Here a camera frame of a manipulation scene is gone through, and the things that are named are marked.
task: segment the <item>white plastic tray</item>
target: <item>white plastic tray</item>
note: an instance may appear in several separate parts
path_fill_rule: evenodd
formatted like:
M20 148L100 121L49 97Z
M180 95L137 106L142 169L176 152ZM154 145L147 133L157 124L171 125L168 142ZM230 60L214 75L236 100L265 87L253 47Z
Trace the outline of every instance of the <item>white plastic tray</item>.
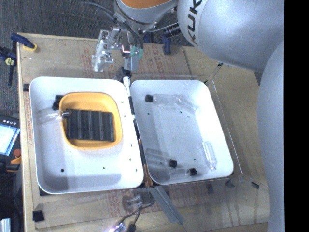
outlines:
M123 138L112 148L80 150L64 140L61 124L33 123L37 180L50 194L131 189L144 177L139 146L124 85L115 80L38 77L30 84L32 119L51 107L56 95L102 92L115 100Z
M159 106L145 102L146 95L185 95L198 107L192 113L175 106ZM229 176L233 161L207 86L197 80L138 80L131 85L135 116L143 149L159 151L159 155L176 160L176 169L196 168L195 176L169 175L170 167L147 164L151 178L168 185ZM208 166L203 142L211 144L216 168Z

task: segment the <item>gray carpet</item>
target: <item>gray carpet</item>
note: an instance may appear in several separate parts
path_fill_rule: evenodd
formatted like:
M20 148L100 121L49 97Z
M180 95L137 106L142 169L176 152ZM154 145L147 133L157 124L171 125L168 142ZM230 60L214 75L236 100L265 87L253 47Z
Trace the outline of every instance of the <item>gray carpet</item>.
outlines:
M0 46L12 48L10 36L13 32L26 32L47 35L97 38L100 29L108 29L112 23L100 11L80 0L0 0ZM112 10L114 0L95 0ZM160 33L155 40L160 42ZM189 45L178 36L172 44ZM11 116L18 113L17 73L8 86L9 67L0 61L0 115ZM0 174L0 219L14 216L12 174Z

